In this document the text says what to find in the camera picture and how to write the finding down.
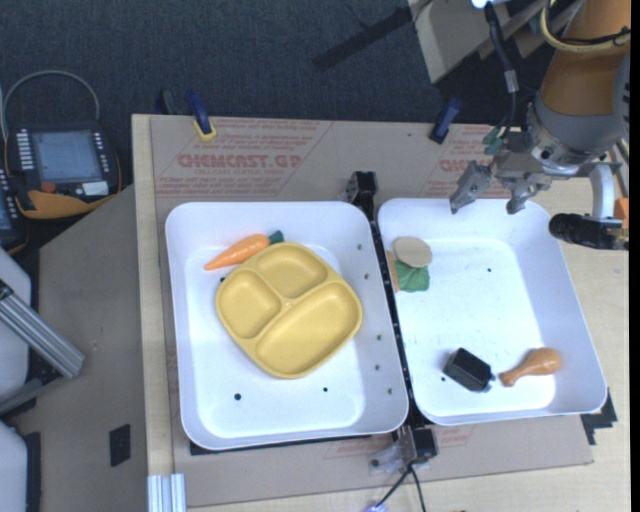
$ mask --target blue clamp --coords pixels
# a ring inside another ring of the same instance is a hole
[[[438,144],[442,144],[447,133],[449,133],[449,125],[462,109],[462,102],[458,98],[451,98],[447,106],[438,115],[436,124],[429,134],[429,138]]]
[[[202,99],[191,89],[187,89],[186,97],[194,117],[193,127],[198,133],[200,140],[209,142],[216,136],[216,129],[211,124],[211,121],[209,121],[209,115],[204,108]]]

